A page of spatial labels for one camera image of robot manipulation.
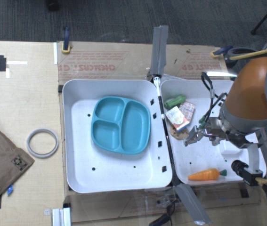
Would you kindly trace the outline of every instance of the blue divided plate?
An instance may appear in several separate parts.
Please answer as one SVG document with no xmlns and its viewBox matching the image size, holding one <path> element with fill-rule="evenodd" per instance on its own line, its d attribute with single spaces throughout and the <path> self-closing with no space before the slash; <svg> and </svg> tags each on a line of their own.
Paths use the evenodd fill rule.
<svg viewBox="0 0 267 226">
<path fill-rule="evenodd" d="M 91 137 L 94 143 L 108 151 L 137 154 L 148 144 L 150 113 L 136 100 L 104 97 L 94 109 Z"/>
</svg>

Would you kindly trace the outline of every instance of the white tray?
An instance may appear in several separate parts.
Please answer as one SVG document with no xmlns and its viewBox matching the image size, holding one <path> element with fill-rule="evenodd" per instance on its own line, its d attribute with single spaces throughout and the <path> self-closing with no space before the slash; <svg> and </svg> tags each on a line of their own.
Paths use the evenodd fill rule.
<svg viewBox="0 0 267 226">
<path fill-rule="evenodd" d="M 214 80 L 213 87 L 216 94 L 229 92 L 233 82 L 230 80 Z M 201 80 L 166 80 L 161 83 L 161 94 L 163 101 L 167 101 L 177 95 L 185 95 L 187 101 L 196 105 L 188 131 L 194 125 L 199 125 L 198 121 L 207 112 L 210 106 L 210 92 L 206 89 Z M 212 110 L 211 116 L 218 117 L 220 107 L 216 105 Z M 255 134 L 249 135 L 247 139 L 251 142 L 257 142 Z M 184 146 L 182 140 L 177 140 L 170 136 L 174 163 L 178 178 L 189 185 L 216 184 L 222 182 L 242 181 L 243 179 L 236 175 L 231 169 L 234 160 L 241 160 L 249 164 L 247 149 L 238 149 L 230 142 L 221 141 L 219 145 L 212 146 L 207 137 L 200 141 Z M 261 150 L 259 150 L 260 170 L 266 173 L 266 165 Z M 227 170 L 227 176 L 219 176 L 215 181 L 189 181 L 187 176 L 198 171 L 209 168 L 218 170 Z"/>
<path fill-rule="evenodd" d="M 147 106 L 151 129 L 143 152 L 126 155 L 94 144 L 90 128 L 92 114 L 97 101 L 105 96 L 127 97 Z M 71 80 L 63 87 L 63 107 L 66 174 L 74 191 L 93 193 L 149 189 L 170 183 L 170 157 L 158 96 L 152 83 L 146 80 Z"/>
</svg>

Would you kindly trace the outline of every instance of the beige table surface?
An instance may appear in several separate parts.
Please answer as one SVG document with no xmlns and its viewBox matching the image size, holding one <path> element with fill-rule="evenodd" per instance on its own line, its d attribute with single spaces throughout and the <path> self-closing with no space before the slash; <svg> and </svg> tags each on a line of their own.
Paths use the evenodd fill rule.
<svg viewBox="0 0 267 226">
<path fill-rule="evenodd" d="M 0 226 L 49 226 L 48 212 L 62 208 L 65 198 L 62 135 L 58 87 L 58 68 L 54 63 L 54 43 L 0 41 L 0 55 L 7 61 L 27 61 L 27 65 L 10 65 L 10 78 L 0 72 L 0 130 L 17 147 L 26 148 L 28 135 L 38 128 L 55 131 L 60 140 L 56 153 L 35 163 L 14 184 L 8 197 L 2 196 Z M 40 134 L 32 140 L 39 153 L 52 149 L 54 140 Z M 259 203 L 208 209 L 211 225 L 267 225 L 267 200 L 258 187 Z M 158 216 L 122 218 L 74 225 L 148 225 Z M 195 225 L 187 212 L 177 213 L 174 225 Z"/>
</svg>

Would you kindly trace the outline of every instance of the white ring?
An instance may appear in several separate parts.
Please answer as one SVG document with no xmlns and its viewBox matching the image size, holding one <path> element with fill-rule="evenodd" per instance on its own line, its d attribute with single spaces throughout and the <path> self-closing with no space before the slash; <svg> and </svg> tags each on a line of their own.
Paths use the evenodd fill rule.
<svg viewBox="0 0 267 226">
<path fill-rule="evenodd" d="M 56 141 L 54 149 L 51 150 L 49 153 L 45 153 L 45 154 L 36 153 L 32 150 L 32 148 L 30 146 L 30 141 L 31 141 L 32 137 L 35 136 L 37 133 L 41 133 L 41 132 L 46 132 L 46 133 L 51 134 Z M 49 156 L 51 156 L 52 154 L 55 153 L 55 151 L 58 149 L 58 145 L 59 145 L 58 136 L 55 134 L 55 132 L 53 132 L 52 130 L 47 129 L 47 128 L 40 128 L 40 129 L 36 129 L 36 130 L 32 131 L 26 140 L 26 147 L 28 148 L 29 153 L 35 157 L 38 157 L 38 158 L 48 158 Z"/>
</svg>

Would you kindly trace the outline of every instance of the orange carrot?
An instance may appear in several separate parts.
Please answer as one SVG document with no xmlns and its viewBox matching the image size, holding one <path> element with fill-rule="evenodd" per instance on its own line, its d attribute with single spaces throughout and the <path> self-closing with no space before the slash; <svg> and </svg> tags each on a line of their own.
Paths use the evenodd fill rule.
<svg viewBox="0 0 267 226">
<path fill-rule="evenodd" d="M 226 176 L 227 170 L 218 171 L 216 168 L 211 168 L 191 174 L 188 179 L 193 181 L 216 180 L 220 175 Z"/>
</svg>

